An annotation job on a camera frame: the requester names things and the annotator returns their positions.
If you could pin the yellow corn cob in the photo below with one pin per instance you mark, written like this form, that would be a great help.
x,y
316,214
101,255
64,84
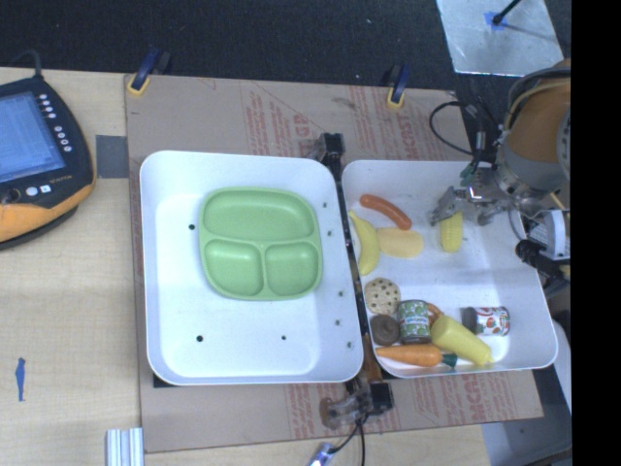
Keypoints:
x,y
451,233

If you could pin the beige chocolate chip biscuit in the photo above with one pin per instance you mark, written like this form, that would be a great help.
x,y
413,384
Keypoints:
x,y
382,295

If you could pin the yellow banana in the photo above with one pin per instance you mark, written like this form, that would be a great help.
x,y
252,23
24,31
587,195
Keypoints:
x,y
369,250

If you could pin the brown cardboard board, red print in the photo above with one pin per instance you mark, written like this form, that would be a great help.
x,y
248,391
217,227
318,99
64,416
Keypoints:
x,y
218,114

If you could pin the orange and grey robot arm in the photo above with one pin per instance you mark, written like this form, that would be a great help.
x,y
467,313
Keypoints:
x,y
538,119

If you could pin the small orange curved piece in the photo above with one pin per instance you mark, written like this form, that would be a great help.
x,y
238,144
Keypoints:
x,y
434,311

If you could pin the green divided plate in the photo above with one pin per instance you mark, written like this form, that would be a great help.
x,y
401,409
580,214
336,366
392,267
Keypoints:
x,y
259,243

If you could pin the orange sausage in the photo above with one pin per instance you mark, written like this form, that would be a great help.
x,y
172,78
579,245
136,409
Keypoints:
x,y
385,210

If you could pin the orange carrot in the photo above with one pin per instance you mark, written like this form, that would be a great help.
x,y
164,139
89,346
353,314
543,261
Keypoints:
x,y
410,355

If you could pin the thin black and white rod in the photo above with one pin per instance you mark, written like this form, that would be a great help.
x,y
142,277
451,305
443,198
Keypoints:
x,y
358,289

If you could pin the white plastic tray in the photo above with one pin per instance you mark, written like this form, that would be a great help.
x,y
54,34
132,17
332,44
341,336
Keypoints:
x,y
466,279
233,338

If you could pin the brown doughnut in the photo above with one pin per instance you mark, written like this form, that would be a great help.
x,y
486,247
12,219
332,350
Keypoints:
x,y
384,330

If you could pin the red and white can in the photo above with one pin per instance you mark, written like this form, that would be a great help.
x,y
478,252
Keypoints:
x,y
491,321

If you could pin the black cylinder on white bracket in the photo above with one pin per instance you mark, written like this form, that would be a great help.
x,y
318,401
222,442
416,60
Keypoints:
x,y
548,238

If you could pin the yellow squeeze bottle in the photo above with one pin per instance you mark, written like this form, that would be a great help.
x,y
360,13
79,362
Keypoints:
x,y
458,339

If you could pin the green label can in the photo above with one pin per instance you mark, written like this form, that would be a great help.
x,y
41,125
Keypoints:
x,y
414,322

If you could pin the pale yellow potato slice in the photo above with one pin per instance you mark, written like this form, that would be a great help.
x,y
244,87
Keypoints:
x,y
400,243

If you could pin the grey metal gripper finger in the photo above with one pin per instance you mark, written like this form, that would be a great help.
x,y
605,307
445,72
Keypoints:
x,y
446,204
489,214

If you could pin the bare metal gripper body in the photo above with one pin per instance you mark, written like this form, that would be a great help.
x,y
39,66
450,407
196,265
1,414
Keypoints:
x,y
491,189

